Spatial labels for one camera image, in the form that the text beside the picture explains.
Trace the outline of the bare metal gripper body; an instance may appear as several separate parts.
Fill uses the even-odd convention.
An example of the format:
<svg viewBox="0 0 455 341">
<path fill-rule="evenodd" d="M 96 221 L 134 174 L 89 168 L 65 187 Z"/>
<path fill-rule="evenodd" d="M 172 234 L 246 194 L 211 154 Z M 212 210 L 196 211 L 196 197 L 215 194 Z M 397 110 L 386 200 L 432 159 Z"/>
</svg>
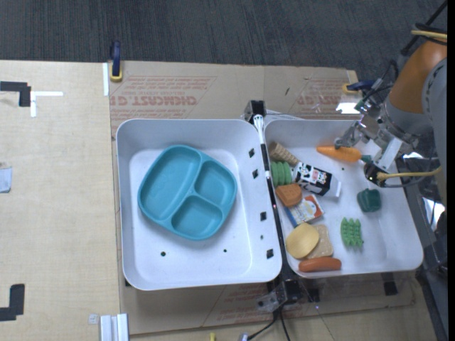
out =
<svg viewBox="0 0 455 341">
<path fill-rule="evenodd" d="M 375 118 L 369 114 L 362 116 L 358 122 L 360 140 L 363 143 L 374 142 L 379 147 L 387 147 L 392 140 L 392 134 L 387 130 L 380 118 Z"/>
</svg>

